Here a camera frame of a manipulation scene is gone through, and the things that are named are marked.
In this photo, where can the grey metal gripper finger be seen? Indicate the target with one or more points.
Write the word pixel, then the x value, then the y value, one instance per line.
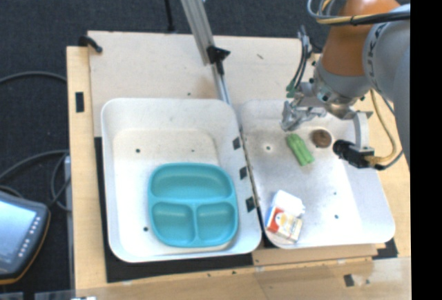
pixel 299 119
pixel 287 117

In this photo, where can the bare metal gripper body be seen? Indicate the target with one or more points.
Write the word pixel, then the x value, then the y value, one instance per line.
pixel 324 103

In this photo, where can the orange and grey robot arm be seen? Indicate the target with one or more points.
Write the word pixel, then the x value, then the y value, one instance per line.
pixel 355 43

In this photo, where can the brown doughnut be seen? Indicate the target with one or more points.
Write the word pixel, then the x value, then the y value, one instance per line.
pixel 321 138

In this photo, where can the green ribbed toy vegetable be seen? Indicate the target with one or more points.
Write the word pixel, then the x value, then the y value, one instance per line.
pixel 299 150

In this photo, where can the thin black and white rod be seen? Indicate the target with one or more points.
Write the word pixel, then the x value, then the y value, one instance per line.
pixel 249 170

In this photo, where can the white plastic tray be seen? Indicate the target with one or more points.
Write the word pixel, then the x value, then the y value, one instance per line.
pixel 324 188
pixel 138 126

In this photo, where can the white and red carton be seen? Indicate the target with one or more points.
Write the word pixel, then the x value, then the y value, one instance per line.
pixel 285 219

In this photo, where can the blue divided plate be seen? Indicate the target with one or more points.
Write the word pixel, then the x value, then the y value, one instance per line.
pixel 191 203

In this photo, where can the pale wood board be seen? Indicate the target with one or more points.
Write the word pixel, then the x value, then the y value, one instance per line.
pixel 155 67

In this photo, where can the black cylinder on white bracket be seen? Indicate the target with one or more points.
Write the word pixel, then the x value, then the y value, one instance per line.
pixel 355 153

